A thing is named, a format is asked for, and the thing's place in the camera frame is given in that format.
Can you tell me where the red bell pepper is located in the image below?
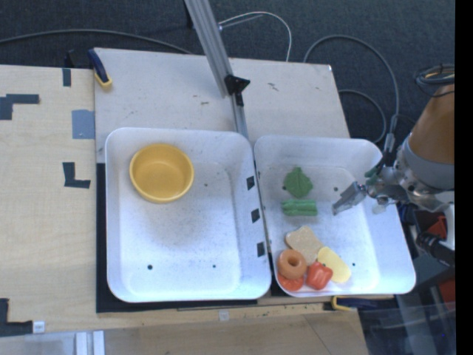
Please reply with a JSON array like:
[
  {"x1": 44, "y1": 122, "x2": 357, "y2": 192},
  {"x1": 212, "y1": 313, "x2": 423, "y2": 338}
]
[{"x1": 304, "y1": 260, "x2": 334, "y2": 291}]

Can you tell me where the pale flat board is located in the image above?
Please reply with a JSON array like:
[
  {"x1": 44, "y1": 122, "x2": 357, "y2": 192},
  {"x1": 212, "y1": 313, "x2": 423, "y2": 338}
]
[{"x1": 94, "y1": 47, "x2": 395, "y2": 314}]

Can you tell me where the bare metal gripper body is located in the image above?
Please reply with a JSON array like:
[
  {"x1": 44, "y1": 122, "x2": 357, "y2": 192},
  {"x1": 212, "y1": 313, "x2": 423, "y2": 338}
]
[{"x1": 364, "y1": 165, "x2": 455, "y2": 214}]

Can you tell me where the yellow bowl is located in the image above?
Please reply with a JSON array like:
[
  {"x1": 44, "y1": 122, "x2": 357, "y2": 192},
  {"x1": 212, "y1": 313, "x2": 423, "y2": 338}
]
[{"x1": 129, "y1": 143, "x2": 196, "y2": 204}]

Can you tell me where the green bean bundle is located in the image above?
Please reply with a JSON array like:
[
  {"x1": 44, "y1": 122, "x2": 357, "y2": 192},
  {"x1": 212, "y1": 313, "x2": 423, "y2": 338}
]
[{"x1": 281, "y1": 197, "x2": 319, "y2": 217}]

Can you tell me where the white plastic tray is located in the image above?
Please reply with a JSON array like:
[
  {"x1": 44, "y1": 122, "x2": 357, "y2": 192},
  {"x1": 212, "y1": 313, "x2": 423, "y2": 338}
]
[
  {"x1": 104, "y1": 126, "x2": 273, "y2": 304},
  {"x1": 253, "y1": 135, "x2": 417, "y2": 299}
]

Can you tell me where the green lettuce leaf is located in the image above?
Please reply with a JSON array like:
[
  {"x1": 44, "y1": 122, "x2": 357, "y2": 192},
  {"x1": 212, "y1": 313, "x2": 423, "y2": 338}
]
[{"x1": 282, "y1": 166, "x2": 314, "y2": 200}]

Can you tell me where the tan bread slice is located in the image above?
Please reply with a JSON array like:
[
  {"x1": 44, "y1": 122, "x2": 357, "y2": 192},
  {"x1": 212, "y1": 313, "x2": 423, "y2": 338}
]
[{"x1": 284, "y1": 224, "x2": 325, "y2": 266}]

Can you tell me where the orange doughnut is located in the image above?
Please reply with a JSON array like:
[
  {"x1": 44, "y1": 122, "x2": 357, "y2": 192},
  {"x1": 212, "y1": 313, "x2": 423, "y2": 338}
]
[{"x1": 277, "y1": 248, "x2": 308, "y2": 280}]

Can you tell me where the yellow oval slice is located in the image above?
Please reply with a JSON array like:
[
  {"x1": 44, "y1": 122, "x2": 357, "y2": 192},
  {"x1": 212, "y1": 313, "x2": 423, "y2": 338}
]
[{"x1": 316, "y1": 246, "x2": 353, "y2": 284}]

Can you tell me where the red tomato slice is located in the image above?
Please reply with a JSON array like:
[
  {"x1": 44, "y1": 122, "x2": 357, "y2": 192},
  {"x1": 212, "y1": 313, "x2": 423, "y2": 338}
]
[{"x1": 277, "y1": 271, "x2": 305, "y2": 293}]

